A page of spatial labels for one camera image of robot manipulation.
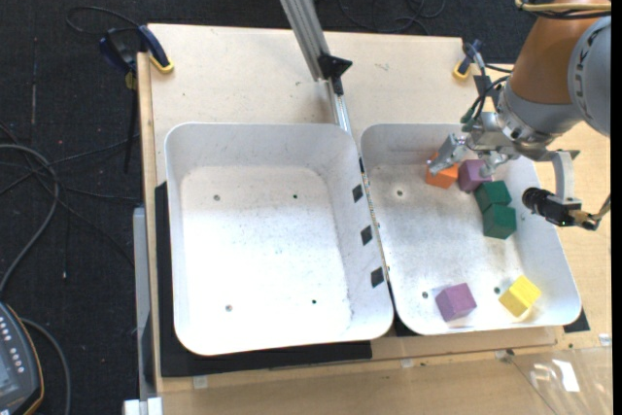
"green cube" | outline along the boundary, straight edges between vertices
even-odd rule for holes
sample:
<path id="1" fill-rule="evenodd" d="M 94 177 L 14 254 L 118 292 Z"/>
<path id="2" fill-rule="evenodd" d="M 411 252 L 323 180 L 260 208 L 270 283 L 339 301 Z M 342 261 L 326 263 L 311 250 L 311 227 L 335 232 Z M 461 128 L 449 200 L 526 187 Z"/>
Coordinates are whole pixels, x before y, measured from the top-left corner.
<path id="1" fill-rule="evenodd" d="M 516 231 L 516 211 L 510 206 L 491 204 L 484 211 L 484 235 L 506 239 Z"/>
<path id="2" fill-rule="evenodd" d="M 484 213 L 492 204 L 507 206 L 512 200 L 503 180 L 484 182 L 474 192 L 479 210 Z"/>

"dark carpet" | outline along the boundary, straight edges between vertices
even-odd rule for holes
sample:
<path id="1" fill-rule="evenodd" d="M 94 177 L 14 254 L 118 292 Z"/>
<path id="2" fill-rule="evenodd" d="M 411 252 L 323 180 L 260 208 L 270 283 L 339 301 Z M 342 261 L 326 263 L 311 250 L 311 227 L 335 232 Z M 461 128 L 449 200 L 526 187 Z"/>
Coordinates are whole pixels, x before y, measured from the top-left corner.
<path id="1" fill-rule="evenodd" d="M 125 399 L 138 397 L 129 260 L 140 156 L 134 144 L 123 172 L 131 90 L 101 57 L 98 36 L 67 25 L 77 6 L 140 23 L 289 25 L 279 0 L 0 0 L 0 144 L 34 149 L 62 185 L 51 223 L 0 298 L 58 340 L 71 366 L 72 413 L 120 414 Z M 512 62 L 534 22 L 514 0 L 319 0 L 317 10 L 325 30 L 478 38 L 491 63 Z M 74 21 L 101 34 L 126 26 L 101 13 Z M 50 181 L 28 168 L 21 152 L 0 150 L 0 277 L 51 209 Z M 61 363 L 41 335 L 33 338 L 47 382 L 39 413 L 62 413 Z"/>

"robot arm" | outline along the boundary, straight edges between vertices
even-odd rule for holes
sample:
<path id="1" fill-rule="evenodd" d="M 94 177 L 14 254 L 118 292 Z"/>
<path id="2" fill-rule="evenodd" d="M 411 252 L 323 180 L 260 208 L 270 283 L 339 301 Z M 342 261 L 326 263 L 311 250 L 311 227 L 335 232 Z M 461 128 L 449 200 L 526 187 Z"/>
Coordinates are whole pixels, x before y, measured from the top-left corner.
<path id="1" fill-rule="evenodd" d="M 610 208 L 610 197 L 596 215 L 581 211 L 573 196 L 572 160 L 578 151 L 549 151 L 547 146 L 580 121 L 610 135 L 611 3 L 516 0 L 516 5 L 538 19 L 511 74 L 490 83 L 480 64 L 487 83 L 479 85 L 478 99 L 461 120 L 464 135 L 447 137 L 429 169 L 435 175 L 468 150 L 485 161 L 482 176 L 519 156 L 552 161 L 555 193 L 527 189 L 524 204 L 555 225 L 596 229 Z M 491 92 L 495 112 L 482 112 Z"/>

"cube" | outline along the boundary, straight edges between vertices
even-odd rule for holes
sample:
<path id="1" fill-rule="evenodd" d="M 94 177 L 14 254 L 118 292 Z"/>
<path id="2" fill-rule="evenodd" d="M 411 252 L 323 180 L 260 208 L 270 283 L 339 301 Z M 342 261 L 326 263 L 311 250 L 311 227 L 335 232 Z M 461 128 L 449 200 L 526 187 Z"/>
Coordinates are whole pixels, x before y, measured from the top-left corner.
<path id="1" fill-rule="evenodd" d="M 474 195 L 479 210 L 482 213 L 484 213 L 491 204 L 507 206 L 512 200 L 509 190 L 507 190 L 507 186 L 503 180 L 483 183 L 475 189 Z"/>
<path id="2" fill-rule="evenodd" d="M 533 282 L 525 275 L 521 275 L 500 296 L 499 301 L 518 318 L 533 306 L 541 294 L 541 290 Z"/>
<path id="3" fill-rule="evenodd" d="M 464 192 L 473 192 L 484 182 L 492 182 L 493 177 L 479 174 L 486 163 L 482 159 L 466 159 L 458 168 L 458 187 Z"/>
<path id="4" fill-rule="evenodd" d="M 516 210 L 511 206 L 491 204 L 484 211 L 484 235 L 506 239 L 516 231 Z"/>
<path id="5" fill-rule="evenodd" d="M 438 156 L 438 153 L 434 153 L 431 159 Z M 430 173 L 430 168 L 426 168 L 426 184 L 431 186 L 441 187 L 442 189 L 449 189 L 458 180 L 458 164 L 453 164 L 449 168 L 440 170 L 433 176 Z"/>
<path id="6" fill-rule="evenodd" d="M 477 307 L 466 283 L 443 289 L 436 296 L 436 305 L 445 322 L 462 318 Z"/>

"wooden table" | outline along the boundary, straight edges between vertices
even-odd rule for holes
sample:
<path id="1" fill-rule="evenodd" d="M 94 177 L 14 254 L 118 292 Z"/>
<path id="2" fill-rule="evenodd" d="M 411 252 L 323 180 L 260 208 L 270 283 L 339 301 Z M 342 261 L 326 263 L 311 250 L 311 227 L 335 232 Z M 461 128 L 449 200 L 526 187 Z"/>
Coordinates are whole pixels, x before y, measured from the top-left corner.
<path id="1" fill-rule="evenodd" d="M 605 384 L 611 380 L 611 348 L 603 346 L 612 334 L 609 215 L 597 232 L 559 230 L 589 330 L 530 328 L 412 337 L 390 331 L 371 341 L 370 361 L 161 377 L 154 188 L 165 180 L 166 133 L 185 121 L 331 122 L 331 115 L 326 88 L 311 79 L 291 30 L 150 28 L 175 64 L 172 73 L 162 75 L 144 54 L 138 57 L 155 393 L 165 414 L 526 413 L 526 406 L 530 413 L 549 413 L 541 393 L 518 367 L 519 358 L 529 363 L 533 355 L 571 355 L 567 361 L 576 371 L 597 362 Z M 333 54 L 354 61 L 343 84 L 357 143 L 364 129 L 378 122 L 456 122 L 476 96 L 472 77 L 461 82 L 451 74 L 463 57 L 460 39 L 326 36 Z M 575 194 L 584 209 L 597 212 L 610 192 L 609 139 L 581 123 L 554 145 L 581 151 L 574 161 Z M 538 164 L 536 171 L 542 186 L 554 190 L 552 165 Z M 513 363 L 496 358 L 496 352 L 506 349 L 515 353 Z M 590 402 L 602 390 L 582 393 Z"/>

